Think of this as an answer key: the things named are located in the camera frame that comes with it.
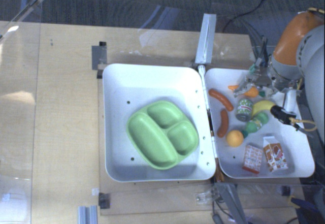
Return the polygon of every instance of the wooden tabletop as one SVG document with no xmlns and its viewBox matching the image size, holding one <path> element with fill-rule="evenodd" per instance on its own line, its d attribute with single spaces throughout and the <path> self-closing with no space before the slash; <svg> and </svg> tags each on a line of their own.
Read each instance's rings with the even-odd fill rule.
<svg viewBox="0 0 325 224">
<path fill-rule="evenodd" d="M 154 54 L 188 60 L 195 55 L 198 39 L 199 32 L 41 24 L 36 110 L 35 114 L 30 112 L 28 123 L 29 129 L 35 130 L 33 224 L 77 223 L 79 206 L 98 205 L 99 93 L 97 71 L 91 69 L 91 46 L 98 45 L 99 41 L 107 42 L 112 62 L 127 59 L 128 52 L 131 56 Z M 214 61 L 220 66 L 237 64 L 247 68 L 253 59 L 246 35 L 216 34 L 214 49 Z M 5 118 L 1 113 L 0 116 L 2 120 Z M 249 209 L 246 214 L 259 219 L 255 223 L 266 223 L 263 221 L 270 216 L 270 223 L 282 223 L 295 216 L 292 208 L 278 208 L 276 215 L 272 212 L 274 209 Z M 220 216 L 227 223 L 227 216 L 222 212 Z M 99 211 L 99 223 L 129 222 L 213 223 L 212 208 L 126 215 L 101 215 Z"/>
</svg>

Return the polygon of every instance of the toy banana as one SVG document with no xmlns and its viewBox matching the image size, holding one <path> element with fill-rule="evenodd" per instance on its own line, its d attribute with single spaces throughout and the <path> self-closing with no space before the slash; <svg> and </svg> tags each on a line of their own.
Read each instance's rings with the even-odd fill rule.
<svg viewBox="0 0 325 224">
<path fill-rule="evenodd" d="M 255 103 L 252 109 L 252 117 L 261 110 L 271 110 L 273 106 L 275 106 L 275 103 L 269 100 L 262 100 Z"/>
</svg>

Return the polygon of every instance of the white tray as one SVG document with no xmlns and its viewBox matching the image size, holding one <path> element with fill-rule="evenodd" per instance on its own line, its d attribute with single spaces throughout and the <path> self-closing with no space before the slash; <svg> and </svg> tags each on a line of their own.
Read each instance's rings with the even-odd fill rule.
<svg viewBox="0 0 325 224">
<path fill-rule="evenodd" d="M 236 85 L 247 71 L 210 69 L 206 74 L 207 89 L 215 88 L 236 107 L 240 98 L 234 98 L 228 85 Z M 209 122 L 205 106 L 202 81 L 190 68 L 113 64 L 103 73 L 105 104 L 105 162 L 108 175 L 121 182 L 206 180 L 213 176 L 214 159 Z M 284 94 L 274 95 L 273 101 L 282 106 Z M 144 106 L 167 100 L 176 104 L 191 120 L 199 133 L 198 148 L 185 160 L 169 170 L 150 167 L 138 154 L 126 133 L 129 117 Z M 209 97 L 215 132 L 220 124 L 223 105 Z M 295 108 L 300 118 L 298 106 Z M 235 109 L 229 112 L 230 126 L 242 129 L 245 123 L 235 118 Z M 288 161 L 288 170 L 270 173 L 263 156 L 261 172 L 253 174 L 242 169 L 247 144 L 263 148 L 263 136 L 275 136 L 281 143 Z M 232 178 L 289 178 L 308 177 L 315 165 L 306 135 L 296 132 L 292 126 L 283 125 L 269 113 L 269 122 L 257 133 L 250 134 L 236 148 L 228 146 L 224 138 L 216 137 L 220 166 Z"/>
<path fill-rule="evenodd" d="M 206 180 L 216 164 L 199 74 L 190 68 L 113 64 L 103 73 L 106 171 L 116 181 Z M 199 146 L 169 170 L 150 167 L 126 133 L 129 117 L 167 100 L 178 106 L 199 133 Z"/>
<path fill-rule="evenodd" d="M 238 83 L 247 74 L 244 70 L 231 69 L 210 69 L 206 73 L 207 89 L 214 88 L 224 94 L 233 104 L 234 110 L 228 112 L 229 115 L 229 131 L 234 129 L 242 129 L 244 122 L 240 122 L 235 117 L 236 106 L 238 101 L 243 98 L 239 96 L 234 98 L 233 91 L 228 89 L 229 85 L 238 85 Z M 254 103 L 261 100 L 261 97 L 251 99 Z M 272 101 L 282 106 L 284 94 L 277 93 L 272 96 Z M 209 97 L 213 128 L 215 133 L 220 125 L 220 112 L 224 106 L 216 99 Z M 293 111 L 297 114 L 297 118 L 301 118 L 298 106 Z M 244 143 L 239 147 L 230 147 L 225 137 L 216 137 L 217 153 L 220 166 L 224 173 L 232 178 L 277 178 L 277 177 L 309 177 L 315 170 L 314 159 L 310 150 L 307 136 L 301 132 L 297 132 L 295 128 L 289 125 L 281 124 L 269 112 L 269 122 L 264 125 L 258 132 L 249 134 L 244 139 Z M 254 174 L 242 169 L 245 146 L 247 144 L 263 148 L 263 137 L 274 136 L 283 148 L 284 155 L 288 162 L 289 169 L 279 170 L 270 173 L 267 169 L 266 158 L 263 154 L 261 171 Z"/>
</svg>

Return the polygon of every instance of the toy can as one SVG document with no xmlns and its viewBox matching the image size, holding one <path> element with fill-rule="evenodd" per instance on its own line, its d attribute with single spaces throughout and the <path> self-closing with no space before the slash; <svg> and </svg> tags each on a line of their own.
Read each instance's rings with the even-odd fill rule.
<svg viewBox="0 0 325 224">
<path fill-rule="evenodd" d="M 252 116 L 253 102 L 249 99 L 241 99 L 238 102 L 236 118 L 242 122 L 248 122 Z"/>
</svg>

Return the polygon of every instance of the toy sausage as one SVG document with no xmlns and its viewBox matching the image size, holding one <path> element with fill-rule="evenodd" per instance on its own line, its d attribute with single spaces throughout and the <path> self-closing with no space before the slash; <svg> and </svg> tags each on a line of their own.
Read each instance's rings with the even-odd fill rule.
<svg viewBox="0 0 325 224">
<path fill-rule="evenodd" d="M 230 101 L 221 93 L 217 92 L 215 89 L 209 90 L 209 95 L 217 100 L 219 100 L 228 111 L 233 111 L 234 106 Z"/>
<path fill-rule="evenodd" d="M 221 125 L 217 131 L 217 136 L 223 137 L 227 133 L 228 126 L 229 126 L 229 118 L 228 118 L 227 110 L 223 109 L 220 113 L 220 116 L 221 116 Z"/>
</svg>

